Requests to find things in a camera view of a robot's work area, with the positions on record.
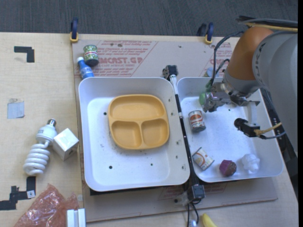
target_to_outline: banana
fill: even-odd
[[[207,214],[205,214],[205,213],[202,215],[202,223],[203,223],[204,227],[218,227],[212,221],[212,219]]]

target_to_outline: red plastic bag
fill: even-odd
[[[79,204],[74,193],[65,199],[54,186],[48,184],[14,227],[65,227],[66,211],[77,209]]]

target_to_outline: wooden table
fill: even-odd
[[[0,33],[0,201],[8,200],[11,186],[26,190],[22,169],[30,147],[36,143],[38,129],[49,119],[57,121],[57,131],[69,128],[78,136],[76,97],[72,48],[68,34]],[[201,37],[138,36],[138,35],[80,35],[80,39],[191,41],[203,42]],[[229,39],[235,46],[237,38]],[[35,63],[27,63],[25,53],[14,53],[14,46],[31,46]],[[24,102],[24,117],[7,118],[7,104],[12,100]],[[43,175],[36,178],[36,196],[47,184],[55,186],[64,197],[72,192],[82,195],[80,157],[74,154],[66,161],[51,149],[50,160]],[[298,226],[298,201],[288,172],[273,177],[278,195],[275,201],[242,204],[199,210],[207,213],[219,227],[223,226]],[[16,210],[0,211],[2,227],[11,227],[35,200],[21,200]],[[107,220],[87,226],[186,226],[187,212]]]

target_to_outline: clamp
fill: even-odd
[[[202,24],[197,31],[197,36],[205,37],[205,43],[211,44],[213,42],[212,36],[214,32],[214,24],[210,22],[208,24],[208,30],[206,31],[206,24]]]
[[[78,18],[74,17],[71,22],[71,32],[70,32],[70,41],[72,43],[78,42],[79,35],[77,32],[78,28]]]

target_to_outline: white cube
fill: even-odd
[[[65,129],[53,139],[53,149],[65,161],[77,151],[79,140],[70,129]]]

